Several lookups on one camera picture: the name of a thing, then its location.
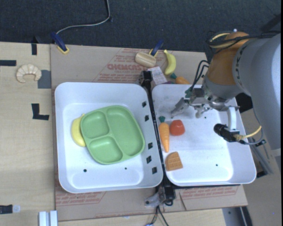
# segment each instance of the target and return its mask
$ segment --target tomato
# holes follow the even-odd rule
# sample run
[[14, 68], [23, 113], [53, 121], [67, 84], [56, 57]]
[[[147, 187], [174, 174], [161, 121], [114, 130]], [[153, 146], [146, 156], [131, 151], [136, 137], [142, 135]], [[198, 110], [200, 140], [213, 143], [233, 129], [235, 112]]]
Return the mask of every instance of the tomato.
[[180, 136], [185, 132], [183, 122], [181, 120], [174, 120], [170, 124], [170, 133], [173, 136]]

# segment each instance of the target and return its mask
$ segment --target cardboard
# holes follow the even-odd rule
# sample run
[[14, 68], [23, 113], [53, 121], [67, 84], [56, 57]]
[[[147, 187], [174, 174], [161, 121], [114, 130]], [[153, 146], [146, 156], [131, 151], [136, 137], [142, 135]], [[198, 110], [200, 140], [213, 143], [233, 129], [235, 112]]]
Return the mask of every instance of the cardboard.
[[[50, 46], [51, 86], [53, 110], [53, 142], [55, 155], [55, 198], [59, 221], [107, 218], [154, 213], [146, 208], [144, 200], [155, 193], [155, 188], [123, 191], [71, 194], [62, 189], [58, 182], [56, 125], [54, 90], [63, 82], [113, 82], [136, 83], [141, 71], [147, 68], [135, 63], [137, 52], [148, 53], [146, 49], [106, 48], [68, 45], [69, 53], [64, 55], [56, 45]], [[176, 57], [176, 75], [184, 76], [193, 82], [197, 66], [205, 60], [205, 54], [199, 52], [169, 51]], [[156, 56], [157, 66], [164, 71], [167, 59], [163, 51]], [[161, 79], [158, 70], [158, 83], [173, 81], [170, 77]], [[242, 186], [210, 186], [189, 189], [177, 189], [172, 206], [163, 206], [163, 212], [215, 209], [247, 205]]]

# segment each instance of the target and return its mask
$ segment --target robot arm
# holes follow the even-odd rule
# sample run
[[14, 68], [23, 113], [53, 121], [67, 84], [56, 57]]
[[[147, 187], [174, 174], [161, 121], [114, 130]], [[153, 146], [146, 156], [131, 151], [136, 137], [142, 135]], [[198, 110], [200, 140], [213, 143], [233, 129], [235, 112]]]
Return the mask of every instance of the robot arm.
[[[215, 42], [225, 35], [224, 40]], [[208, 109], [228, 111], [229, 100], [242, 92], [249, 95], [281, 170], [281, 34], [251, 37], [242, 32], [221, 33], [209, 45], [216, 53], [202, 87], [192, 85], [172, 115], [188, 106], [197, 109], [196, 117]]]

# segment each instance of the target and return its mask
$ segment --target banana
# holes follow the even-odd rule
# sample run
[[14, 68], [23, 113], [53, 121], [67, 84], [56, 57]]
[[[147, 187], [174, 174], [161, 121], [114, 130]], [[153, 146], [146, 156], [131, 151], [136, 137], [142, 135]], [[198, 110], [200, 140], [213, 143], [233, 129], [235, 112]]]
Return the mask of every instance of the banana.
[[168, 53], [166, 49], [164, 50], [164, 53], [166, 54], [166, 58], [168, 59], [168, 66], [165, 69], [165, 75], [170, 75], [176, 68], [176, 58], [174, 55]]
[[83, 138], [82, 133], [81, 133], [81, 126], [80, 126], [81, 119], [82, 119], [83, 116], [84, 116], [84, 114], [82, 114], [81, 117], [74, 119], [74, 121], [72, 122], [72, 125], [71, 125], [72, 139], [79, 146], [86, 146], [86, 143], [85, 143], [84, 138]]

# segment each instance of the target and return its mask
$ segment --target green divided plate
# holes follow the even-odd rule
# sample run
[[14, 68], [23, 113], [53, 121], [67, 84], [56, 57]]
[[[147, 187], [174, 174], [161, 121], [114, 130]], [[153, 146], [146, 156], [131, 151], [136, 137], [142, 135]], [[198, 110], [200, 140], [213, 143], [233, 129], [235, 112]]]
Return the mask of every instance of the green divided plate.
[[140, 154], [145, 148], [142, 131], [132, 113], [113, 105], [87, 113], [81, 133], [89, 153], [101, 164], [113, 164]]

